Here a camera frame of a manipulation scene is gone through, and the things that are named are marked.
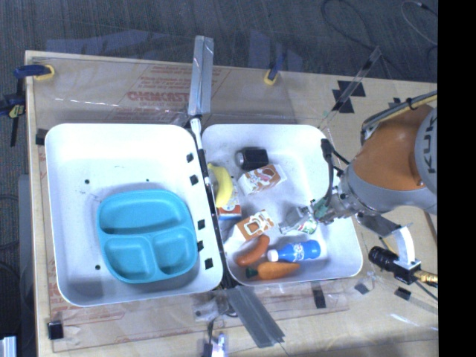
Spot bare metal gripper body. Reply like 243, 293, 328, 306
311, 188, 360, 226

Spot green and white can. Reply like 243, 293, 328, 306
297, 216, 319, 235

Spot blue and white bottle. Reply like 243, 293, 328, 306
266, 239, 322, 264

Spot red sausage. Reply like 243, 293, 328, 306
235, 234, 271, 268

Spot orange carrot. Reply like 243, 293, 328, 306
245, 260, 301, 282

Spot white and brown carton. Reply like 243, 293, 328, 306
237, 163, 289, 196

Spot white plastic tray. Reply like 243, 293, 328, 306
200, 123, 364, 287
44, 122, 225, 308

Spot black can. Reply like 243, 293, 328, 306
234, 147, 270, 171

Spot yellow banana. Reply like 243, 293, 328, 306
206, 162, 234, 209

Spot blue divided plate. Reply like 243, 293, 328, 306
97, 188, 199, 285

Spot brown cardboard board red print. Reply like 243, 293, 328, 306
31, 55, 351, 353

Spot black cylinder on white bracket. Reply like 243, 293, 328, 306
367, 224, 423, 286

